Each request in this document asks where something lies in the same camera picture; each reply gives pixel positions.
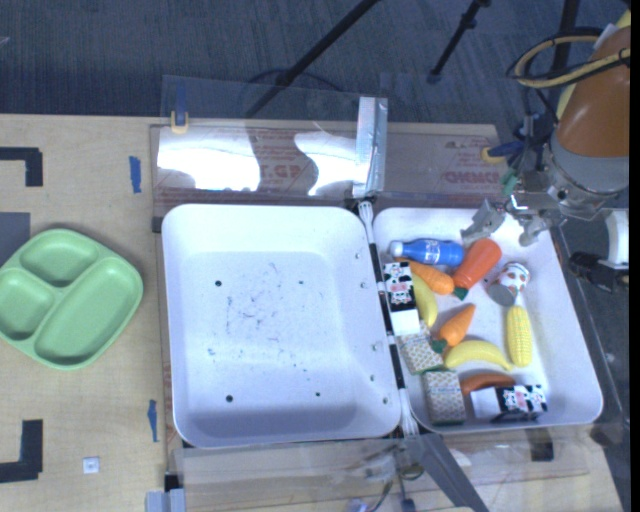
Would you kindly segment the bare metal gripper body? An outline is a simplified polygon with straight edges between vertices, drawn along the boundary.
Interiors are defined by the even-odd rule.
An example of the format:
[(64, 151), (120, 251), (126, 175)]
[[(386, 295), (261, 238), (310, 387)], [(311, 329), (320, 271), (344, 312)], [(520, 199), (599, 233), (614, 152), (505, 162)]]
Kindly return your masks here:
[(591, 220), (613, 198), (613, 191), (584, 186), (560, 169), (531, 171), (519, 178), (507, 201), (507, 211), (522, 218)]

